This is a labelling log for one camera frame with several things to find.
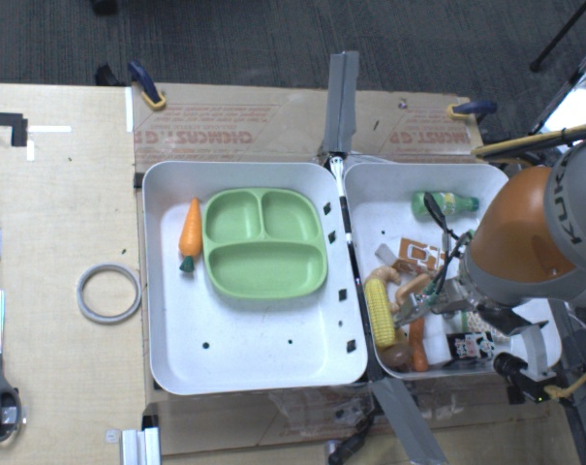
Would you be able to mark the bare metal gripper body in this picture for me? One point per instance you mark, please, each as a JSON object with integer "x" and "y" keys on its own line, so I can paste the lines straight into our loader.
{"x": 454, "y": 298}

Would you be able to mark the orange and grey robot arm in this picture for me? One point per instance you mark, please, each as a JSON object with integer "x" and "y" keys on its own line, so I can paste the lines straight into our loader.
{"x": 520, "y": 230}

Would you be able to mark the white plastic tray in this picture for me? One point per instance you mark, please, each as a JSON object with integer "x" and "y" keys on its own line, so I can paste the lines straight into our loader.
{"x": 254, "y": 347}
{"x": 389, "y": 211}

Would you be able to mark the grey tape roll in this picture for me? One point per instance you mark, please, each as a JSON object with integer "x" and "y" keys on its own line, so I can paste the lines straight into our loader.
{"x": 85, "y": 308}

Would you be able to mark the orange carrot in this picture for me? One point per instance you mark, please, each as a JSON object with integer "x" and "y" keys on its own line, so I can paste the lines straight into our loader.
{"x": 191, "y": 235}

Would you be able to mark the tan croissant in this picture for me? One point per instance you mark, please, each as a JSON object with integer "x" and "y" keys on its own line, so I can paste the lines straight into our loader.
{"x": 384, "y": 274}

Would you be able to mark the brown egg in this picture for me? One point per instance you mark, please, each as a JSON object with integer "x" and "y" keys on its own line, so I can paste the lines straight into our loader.
{"x": 395, "y": 355}

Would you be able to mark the orange sausage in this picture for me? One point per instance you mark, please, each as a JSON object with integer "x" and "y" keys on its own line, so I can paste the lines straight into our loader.
{"x": 418, "y": 351}

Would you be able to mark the green plastic bottle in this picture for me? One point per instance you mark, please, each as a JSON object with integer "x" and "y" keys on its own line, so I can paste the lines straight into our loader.
{"x": 450, "y": 203}

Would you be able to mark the green divided plate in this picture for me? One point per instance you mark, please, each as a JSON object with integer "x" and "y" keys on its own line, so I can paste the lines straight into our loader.
{"x": 266, "y": 264}

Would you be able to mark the black cylinder on white bracket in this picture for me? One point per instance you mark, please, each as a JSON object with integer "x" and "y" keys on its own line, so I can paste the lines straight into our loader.
{"x": 534, "y": 351}

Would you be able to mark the cream mesh packet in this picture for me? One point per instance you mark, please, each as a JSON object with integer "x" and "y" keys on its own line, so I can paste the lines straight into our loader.
{"x": 481, "y": 325}

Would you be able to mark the black and white cow carton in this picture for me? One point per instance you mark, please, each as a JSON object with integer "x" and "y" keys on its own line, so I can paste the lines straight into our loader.
{"x": 471, "y": 347}

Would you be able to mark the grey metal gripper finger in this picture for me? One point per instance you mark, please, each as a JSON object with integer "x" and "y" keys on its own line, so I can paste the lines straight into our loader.
{"x": 405, "y": 318}
{"x": 415, "y": 301}

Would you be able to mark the brown cardboard board red print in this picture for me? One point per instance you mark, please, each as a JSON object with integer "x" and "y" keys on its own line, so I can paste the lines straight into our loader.
{"x": 254, "y": 124}

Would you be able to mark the yellow corn cob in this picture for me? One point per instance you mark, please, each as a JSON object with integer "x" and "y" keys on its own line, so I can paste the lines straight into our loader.
{"x": 379, "y": 313}

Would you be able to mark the orange and white carton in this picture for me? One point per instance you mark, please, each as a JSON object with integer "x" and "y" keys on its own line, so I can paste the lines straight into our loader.
{"x": 418, "y": 255}

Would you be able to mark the tan sausage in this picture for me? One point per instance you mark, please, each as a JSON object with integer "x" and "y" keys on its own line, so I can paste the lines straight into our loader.
{"x": 411, "y": 286}

